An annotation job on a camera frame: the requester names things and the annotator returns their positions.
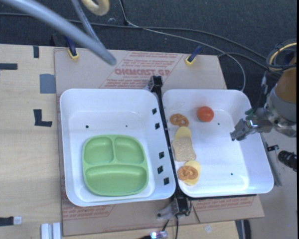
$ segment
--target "green plate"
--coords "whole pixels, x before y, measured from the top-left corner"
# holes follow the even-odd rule
[[[111,134],[87,139],[82,164],[85,184],[97,195],[133,195],[149,182],[144,149],[131,136]]]

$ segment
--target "dark floor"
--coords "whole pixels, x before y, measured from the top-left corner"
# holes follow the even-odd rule
[[[78,19],[70,0],[37,1],[67,19]],[[102,17],[84,8],[88,19],[124,26],[119,0],[110,0],[110,3],[110,11]],[[297,0],[123,0],[123,3],[128,21],[135,25],[204,31],[163,30],[207,44],[201,54],[235,52],[264,65],[264,57],[276,44],[297,37]],[[19,11],[0,2],[0,12]],[[94,26],[94,30],[108,49],[191,53],[198,45],[140,29]],[[31,17],[0,14],[0,43],[47,46],[51,45],[54,34],[58,45],[64,46],[63,36],[44,23]],[[244,92],[253,105],[258,99],[264,68],[242,56],[235,57],[246,73]],[[243,74],[239,66],[226,56],[222,56],[220,62],[227,88],[242,89]],[[276,77],[268,80],[269,87],[277,82]]]

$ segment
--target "bread slice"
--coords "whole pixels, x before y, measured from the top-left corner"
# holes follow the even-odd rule
[[[181,137],[172,142],[175,160],[179,162],[195,160],[196,153],[193,150],[190,137]]]

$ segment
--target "tomato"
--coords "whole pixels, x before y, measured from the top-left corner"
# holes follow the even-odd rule
[[[208,106],[199,107],[197,117],[203,122],[210,122],[214,118],[214,111]]]

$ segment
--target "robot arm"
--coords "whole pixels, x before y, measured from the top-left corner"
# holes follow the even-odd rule
[[[297,45],[296,40],[287,41],[276,47],[267,58],[267,66],[272,71],[283,71],[275,87],[267,95],[263,108],[240,119],[235,130],[230,133],[232,140],[243,140],[252,133],[270,132],[272,128],[289,137],[296,137],[297,123],[297,56],[286,66],[273,65],[274,57],[282,50]]]

